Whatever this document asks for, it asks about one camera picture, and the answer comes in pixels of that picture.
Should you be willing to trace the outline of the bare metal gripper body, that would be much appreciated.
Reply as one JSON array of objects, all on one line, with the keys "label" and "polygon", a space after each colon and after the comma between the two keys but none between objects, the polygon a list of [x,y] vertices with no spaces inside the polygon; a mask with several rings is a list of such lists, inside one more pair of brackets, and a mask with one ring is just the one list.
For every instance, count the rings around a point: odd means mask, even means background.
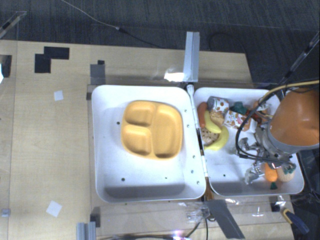
[{"label": "bare metal gripper body", "polygon": [[291,146],[278,141],[273,137],[269,128],[258,127],[255,131],[255,139],[262,151],[262,157],[274,165],[289,165],[291,163]]}]

